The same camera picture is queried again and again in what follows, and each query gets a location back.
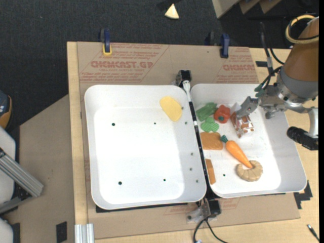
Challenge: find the brown cardboard board red print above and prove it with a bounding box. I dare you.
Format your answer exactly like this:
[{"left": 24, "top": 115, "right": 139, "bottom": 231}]
[{"left": 75, "top": 41, "right": 301, "bottom": 239}]

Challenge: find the white and orange carton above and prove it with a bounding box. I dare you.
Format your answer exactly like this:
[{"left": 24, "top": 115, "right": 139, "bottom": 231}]
[{"left": 229, "top": 102, "right": 255, "bottom": 139}]

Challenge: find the white plastic tray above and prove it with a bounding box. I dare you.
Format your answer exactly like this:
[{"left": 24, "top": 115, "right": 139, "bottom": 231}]
[
  {"left": 189, "top": 83, "right": 308, "bottom": 199},
  {"left": 84, "top": 84, "right": 207, "bottom": 210}
]

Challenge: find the black cylinder on white bracket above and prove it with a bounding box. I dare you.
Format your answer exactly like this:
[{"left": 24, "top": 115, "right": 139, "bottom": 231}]
[{"left": 287, "top": 106, "right": 319, "bottom": 151}]

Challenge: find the yellow oval slice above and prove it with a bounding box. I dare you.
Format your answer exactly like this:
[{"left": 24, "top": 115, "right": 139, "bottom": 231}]
[{"left": 159, "top": 96, "right": 183, "bottom": 123}]

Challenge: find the orange carrot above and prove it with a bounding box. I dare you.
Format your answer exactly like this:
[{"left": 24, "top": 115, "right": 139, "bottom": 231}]
[{"left": 219, "top": 135, "right": 254, "bottom": 169}]

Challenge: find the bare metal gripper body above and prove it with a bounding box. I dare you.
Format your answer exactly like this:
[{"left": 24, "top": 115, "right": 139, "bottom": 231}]
[{"left": 258, "top": 85, "right": 316, "bottom": 113}]

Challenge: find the pale yellow wedge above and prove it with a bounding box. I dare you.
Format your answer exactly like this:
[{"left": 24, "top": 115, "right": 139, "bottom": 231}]
[{"left": 164, "top": 3, "right": 180, "bottom": 20}]

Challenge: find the thin black and white rod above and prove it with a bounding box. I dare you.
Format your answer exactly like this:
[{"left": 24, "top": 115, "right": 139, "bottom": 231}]
[{"left": 182, "top": 80, "right": 210, "bottom": 188}]

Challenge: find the red bell pepper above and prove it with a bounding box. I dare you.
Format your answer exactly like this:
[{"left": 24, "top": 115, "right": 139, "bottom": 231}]
[{"left": 214, "top": 104, "right": 231, "bottom": 124}]

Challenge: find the green toy lettuce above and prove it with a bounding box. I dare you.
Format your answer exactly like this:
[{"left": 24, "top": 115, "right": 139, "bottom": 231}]
[
  {"left": 200, "top": 116, "right": 220, "bottom": 133},
  {"left": 195, "top": 102, "right": 218, "bottom": 122}
]

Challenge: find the brown toast slice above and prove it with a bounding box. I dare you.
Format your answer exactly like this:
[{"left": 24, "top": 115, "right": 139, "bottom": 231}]
[{"left": 199, "top": 132, "right": 224, "bottom": 151}]

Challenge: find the beige pastry ring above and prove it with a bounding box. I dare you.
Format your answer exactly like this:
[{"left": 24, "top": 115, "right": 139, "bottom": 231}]
[{"left": 236, "top": 160, "right": 264, "bottom": 183}]

